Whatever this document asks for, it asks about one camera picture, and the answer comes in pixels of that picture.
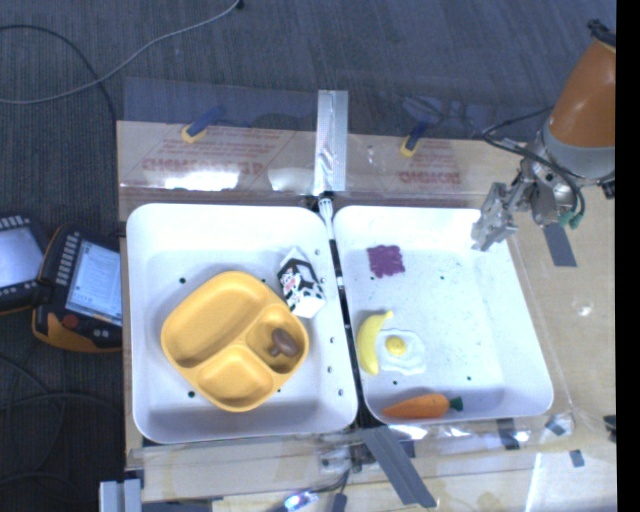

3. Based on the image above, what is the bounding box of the brown toy mushroom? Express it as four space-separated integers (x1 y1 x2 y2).
268 327 298 359

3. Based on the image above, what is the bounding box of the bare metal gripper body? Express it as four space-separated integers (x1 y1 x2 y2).
510 155 577 227

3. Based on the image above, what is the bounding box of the orange carrot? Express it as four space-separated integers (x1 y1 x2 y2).
381 392 465 421

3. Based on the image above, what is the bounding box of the white fried egg toy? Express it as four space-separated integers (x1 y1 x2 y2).
374 328 428 377

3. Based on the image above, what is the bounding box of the yellow banana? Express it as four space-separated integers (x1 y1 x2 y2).
355 309 395 377

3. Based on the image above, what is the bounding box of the yellow divided plate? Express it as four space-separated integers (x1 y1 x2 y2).
159 270 311 414

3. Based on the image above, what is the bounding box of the cow print milk carton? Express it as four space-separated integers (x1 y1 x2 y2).
276 245 328 320

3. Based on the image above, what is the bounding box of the white plastic tray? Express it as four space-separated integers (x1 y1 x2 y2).
332 204 555 427
125 202 360 445

